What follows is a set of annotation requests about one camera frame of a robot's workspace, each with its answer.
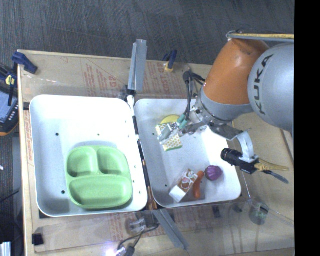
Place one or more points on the brown and white cake carton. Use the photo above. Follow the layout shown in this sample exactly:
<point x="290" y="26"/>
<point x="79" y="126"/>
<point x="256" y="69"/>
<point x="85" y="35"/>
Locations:
<point x="183" y="186"/>

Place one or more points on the white plastic tray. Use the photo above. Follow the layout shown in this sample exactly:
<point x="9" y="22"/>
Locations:
<point x="180" y="162"/>
<point x="82" y="120"/>

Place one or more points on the brown cardboard board red print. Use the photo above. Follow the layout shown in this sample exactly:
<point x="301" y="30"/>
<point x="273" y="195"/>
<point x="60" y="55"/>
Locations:
<point x="100" y="75"/>

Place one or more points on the orange sausage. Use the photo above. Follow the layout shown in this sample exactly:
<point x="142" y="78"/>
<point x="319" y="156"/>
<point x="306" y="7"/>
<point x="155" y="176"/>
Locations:
<point x="197" y="187"/>

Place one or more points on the purple ribbed cup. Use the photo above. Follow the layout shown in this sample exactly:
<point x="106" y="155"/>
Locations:
<point x="213" y="173"/>

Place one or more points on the black cylinder on white bracket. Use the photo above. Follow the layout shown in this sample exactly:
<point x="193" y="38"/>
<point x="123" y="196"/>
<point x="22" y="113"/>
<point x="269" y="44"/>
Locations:
<point x="232" y="156"/>

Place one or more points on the yellow round object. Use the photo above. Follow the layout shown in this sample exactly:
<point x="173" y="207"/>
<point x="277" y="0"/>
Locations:
<point x="170" y="119"/>

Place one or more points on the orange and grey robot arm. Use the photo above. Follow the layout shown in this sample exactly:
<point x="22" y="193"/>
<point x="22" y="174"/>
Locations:
<point x="235" y="75"/>

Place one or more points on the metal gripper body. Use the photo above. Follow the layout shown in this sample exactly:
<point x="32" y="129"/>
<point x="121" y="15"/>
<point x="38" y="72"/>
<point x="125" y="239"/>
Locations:
<point x="197" y="117"/>

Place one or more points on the green divided plate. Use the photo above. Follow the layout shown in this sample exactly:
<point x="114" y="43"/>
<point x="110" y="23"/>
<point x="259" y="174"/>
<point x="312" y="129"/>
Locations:
<point x="100" y="187"/>

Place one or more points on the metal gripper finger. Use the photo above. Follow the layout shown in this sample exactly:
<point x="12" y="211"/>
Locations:
<point x="165" y="132"/>

